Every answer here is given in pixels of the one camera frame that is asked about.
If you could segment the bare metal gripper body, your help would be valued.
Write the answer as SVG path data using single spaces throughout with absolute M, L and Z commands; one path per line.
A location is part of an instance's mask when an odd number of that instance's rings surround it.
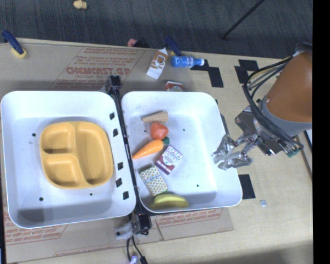
M 244 136 L 256 136 L 255 145 L 267 156 L 284 152 L 287 156 L 294 156 L 303 149 L 303 145 L 294 137 L 283 139 L 265 128 L 256 119 L 247 106 L 235 119 L 236 124 L 243 131 Z

